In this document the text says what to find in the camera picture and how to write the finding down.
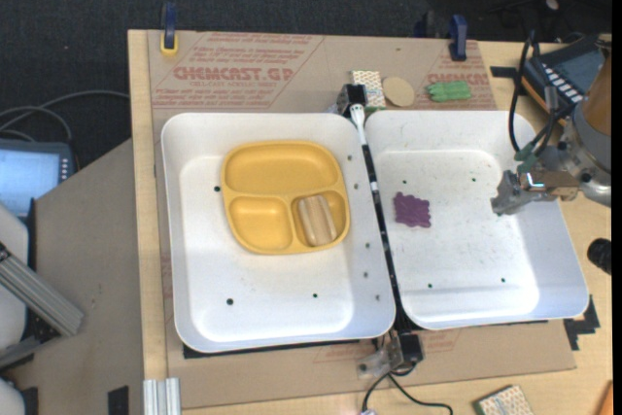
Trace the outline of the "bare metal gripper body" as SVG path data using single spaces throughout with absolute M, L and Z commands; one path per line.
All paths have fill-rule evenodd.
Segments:
M 611 149 L 559 142 L 544 150 L 530 171 L 521 175 L 521 183 L 526 190 L 567 201 L 581 192 L 587 199 L 610 208 Z

